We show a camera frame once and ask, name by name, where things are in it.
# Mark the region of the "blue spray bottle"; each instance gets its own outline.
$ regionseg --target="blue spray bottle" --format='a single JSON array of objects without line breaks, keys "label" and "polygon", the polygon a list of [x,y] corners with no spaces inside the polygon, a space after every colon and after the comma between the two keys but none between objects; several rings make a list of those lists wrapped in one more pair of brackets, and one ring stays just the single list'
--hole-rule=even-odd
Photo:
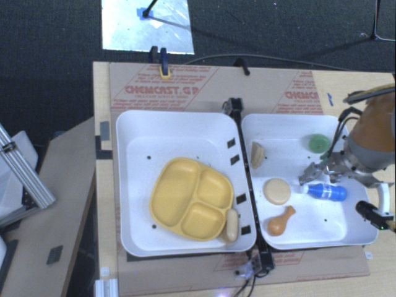
[{"label": "blue spray bottle", "polygon": [[344,187],[329,184],[304,185],[303,193],[318,199],[329,199],[333,201],[343,201],[347,196],[347,191]]}]

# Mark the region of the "yellow divided tray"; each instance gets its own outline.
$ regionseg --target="yellow divided tray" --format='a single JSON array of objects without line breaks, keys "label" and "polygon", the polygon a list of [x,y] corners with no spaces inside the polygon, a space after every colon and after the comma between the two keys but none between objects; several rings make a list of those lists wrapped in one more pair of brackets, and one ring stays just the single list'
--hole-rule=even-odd
[{"label": "yellow divided tray", "polygon": [[164,228],[198,241],[216,238],[234,198],[227,177],[190,158],[174,158],[162,169],[150,213]]}]

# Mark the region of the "tan disc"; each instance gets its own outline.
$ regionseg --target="tan disc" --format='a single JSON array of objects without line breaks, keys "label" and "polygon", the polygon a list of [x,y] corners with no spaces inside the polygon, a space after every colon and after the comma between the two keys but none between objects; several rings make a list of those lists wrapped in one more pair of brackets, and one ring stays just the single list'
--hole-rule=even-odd
[{"label": "tan disc", "polygon": [[272,178],[264,185],[264,195],[274,205],[283,205],[290,198],[289,184],[280,178]]}]

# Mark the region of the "white plastic part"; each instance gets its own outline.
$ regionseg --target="white plastic part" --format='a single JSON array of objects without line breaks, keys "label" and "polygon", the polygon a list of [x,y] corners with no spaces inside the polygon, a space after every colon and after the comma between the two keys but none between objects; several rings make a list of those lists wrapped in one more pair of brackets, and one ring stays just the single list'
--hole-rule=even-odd
[{"label": "white plastic part", "polygon": [[[369,221],[355,210],[360,200],[369,202],[366,189],[355,179],[342,178],[337,184],[346,189],[344,201],[323,201],[304,194],[298,176],[311,163],[320,163],[320,154],[310,151],[308,143],[313,134],[334,136],[337,118],[333,116],[250,114],[243,119],[242,130],[247,155],[252,142],[265,147],[265,158],[256,170],[251,168],[253,190],[261,231],[269,245],[276,249],[304,249],[313,247],[363,245],[372,243],[378,235]],[[342,149],[339,140],[334,151]],[[285,205],[273,205],[262,194],[262,186],[272,178],[285,180],[291,197]],[[321,174],[310,184],[329,184],[329,177]],[[267,225],[271,218],[281,215],[285,206],[292,205],[296,214],[288,221],[285,232],[271,236]]]},{"label": "white plastic part", "polygon": [[302,194],[307,194],[308,193],[308,190],[309,190],[309,186],[308,186],[308,183],[307,184],[303,184],[302,186],[301,186],[301,188],[300,188],[300,193],[302,193]]},{"label": "white plastic part", "polygon": [[364,255],[366,256],[366,260],[372,260],[374,258],[372,256],[372,252],[370,252],[370,251],[364,252]]},{"label": "white plastic part", "polygon": [[380,213],[389,213],[390,210],[390,193],[388,183],[380,183],[377,186],[378,192],[378,211]]},{"label": "white plastic part", "polygon": [[[256,228],[235,122],[222,113],[130,110],[116,122],[121,204],[121,241],[134,256],[243,252],[256,241]],[[233,185],[238,237],[194,241],[155,223],[150,195],[163,167],[173,158],[195,159],[224,174]],[[236,203],[241,195],[246,200]],[[250,233],[241,235],[243,227]]]},{"label": "white plastic part", "polygon": [[96,280],[95,297],[118,297],[117,278],[112,278],[110,280]]}]

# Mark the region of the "wooden board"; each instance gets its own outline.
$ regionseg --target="wooden board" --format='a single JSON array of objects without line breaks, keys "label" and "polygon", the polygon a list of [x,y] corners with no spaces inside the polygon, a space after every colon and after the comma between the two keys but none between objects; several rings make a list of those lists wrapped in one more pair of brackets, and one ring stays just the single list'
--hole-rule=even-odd
[{"label": "wooden board", "polygon": [[[1,296],[66,295],[94,190],[94,146],[93,118],[50,142],[40,178],[56,202],[5,234],[18,245]],[[47,265],[58,246],[60,260]]]},{"label": "wooden board", "polygon": [[[102,150],[112,150],[110,121],[109,63],[93,64],[93,96],[95,98],[95,137]],[[109,124],[109,138],[102,140],[100,124]],[[117,278],[116,214],[114,204],[113,160],[97,160],[97,212],[99,266],[101,279]]]}]

